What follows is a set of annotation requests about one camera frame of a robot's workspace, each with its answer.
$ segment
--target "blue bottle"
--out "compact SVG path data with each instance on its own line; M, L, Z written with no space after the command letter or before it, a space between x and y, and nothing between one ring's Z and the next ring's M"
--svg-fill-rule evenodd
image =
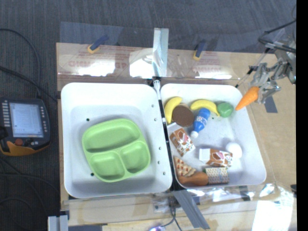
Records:
M197 138L199 132L204 129L207 119L209 118L211 112L206 108L201 108L193 122L193 131L191 132L192 138Z

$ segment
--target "orange carrot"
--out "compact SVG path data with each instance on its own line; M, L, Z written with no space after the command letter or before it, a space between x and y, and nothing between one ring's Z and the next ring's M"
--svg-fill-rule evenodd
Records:
M239 101L235 110L240 110L258 99L259 87L251 87Z

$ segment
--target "brown cookie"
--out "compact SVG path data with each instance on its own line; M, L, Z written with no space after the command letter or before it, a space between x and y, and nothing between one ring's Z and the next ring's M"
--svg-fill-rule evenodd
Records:
M182 127L189 127L193 124L194 115L188 105L181 103L174 108L172 120Z

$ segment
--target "yellow banana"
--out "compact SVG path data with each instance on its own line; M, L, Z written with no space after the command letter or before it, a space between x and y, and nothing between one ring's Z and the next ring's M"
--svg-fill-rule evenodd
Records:
M210 101L210 100L206 100L206 99L199 99L197 101L194 101L191 104L191 110L198 110L201 108L206 108L209 111L217 114L218 116L220 116L218 110L217 110L217 106L214 102Z
M168 100L168 102L165 105L165 118L167 121L167 124L171 123L172 118L172 112L176 106L178 106L182 101L181 97L173 97Z

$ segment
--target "divided plate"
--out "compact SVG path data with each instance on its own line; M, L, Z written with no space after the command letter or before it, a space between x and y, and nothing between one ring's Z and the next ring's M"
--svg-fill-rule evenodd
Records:
M94 175L105 182L141 173L151 161L139 127L129 119L114 119L88 128L82 146Z

